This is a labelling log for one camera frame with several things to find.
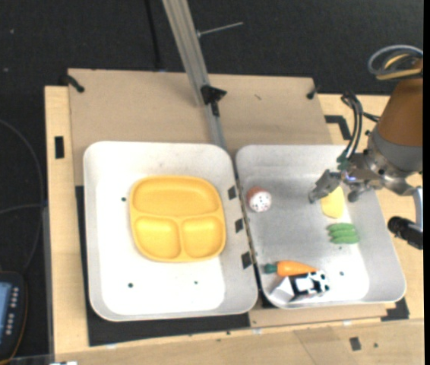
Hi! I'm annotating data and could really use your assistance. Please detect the yellow toy food piece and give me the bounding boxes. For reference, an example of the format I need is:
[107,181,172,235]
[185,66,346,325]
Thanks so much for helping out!
[320,185,346,219]

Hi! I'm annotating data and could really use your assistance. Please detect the yellow divided plate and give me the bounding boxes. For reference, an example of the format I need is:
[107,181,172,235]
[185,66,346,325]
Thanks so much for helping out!
[128,175,227,263]

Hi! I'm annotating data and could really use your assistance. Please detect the thin black rod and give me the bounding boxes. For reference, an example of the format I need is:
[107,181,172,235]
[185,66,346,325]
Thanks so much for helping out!
[233,165,264,307]

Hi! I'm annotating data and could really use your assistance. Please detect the white plastic tray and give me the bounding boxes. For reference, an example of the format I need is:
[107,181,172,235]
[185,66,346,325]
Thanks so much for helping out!
[234,144,407,310]
[82,141,259,322]

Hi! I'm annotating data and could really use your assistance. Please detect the orange carrot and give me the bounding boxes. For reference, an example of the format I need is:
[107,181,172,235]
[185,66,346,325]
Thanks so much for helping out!
[264,260,318,278]

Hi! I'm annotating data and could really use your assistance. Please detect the black and white milk carton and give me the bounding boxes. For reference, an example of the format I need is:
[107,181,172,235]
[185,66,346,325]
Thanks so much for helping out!
[270,271,330,304]

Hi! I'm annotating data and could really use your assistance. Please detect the green pea pods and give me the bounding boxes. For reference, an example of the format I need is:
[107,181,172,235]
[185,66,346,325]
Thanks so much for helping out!
[326,222,361,246]

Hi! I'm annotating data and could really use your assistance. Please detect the brown cardboard board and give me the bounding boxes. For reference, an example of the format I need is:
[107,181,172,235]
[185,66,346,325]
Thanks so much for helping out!
[65,68,388,329]

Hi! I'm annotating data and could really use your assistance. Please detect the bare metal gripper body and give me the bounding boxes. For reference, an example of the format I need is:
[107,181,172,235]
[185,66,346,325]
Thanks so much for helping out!
[339,152,418,196]

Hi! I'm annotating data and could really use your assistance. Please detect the black cylinder on white bracket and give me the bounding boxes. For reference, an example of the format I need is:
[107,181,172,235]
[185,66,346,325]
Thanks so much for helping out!
[387,186,424,250]

